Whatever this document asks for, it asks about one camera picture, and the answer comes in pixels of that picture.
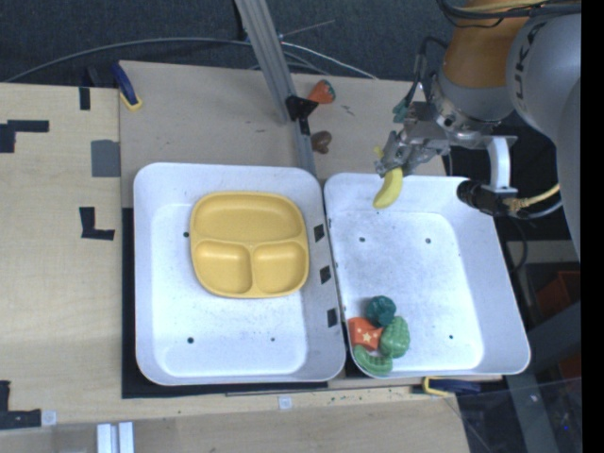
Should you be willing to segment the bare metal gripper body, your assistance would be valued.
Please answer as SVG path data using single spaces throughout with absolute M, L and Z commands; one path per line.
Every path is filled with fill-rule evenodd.
M 383 160 L 430 160 L 450 148 L 481 148 L 498 125 L 472 117 L 449 104 L 411 103 L 383 147 Z

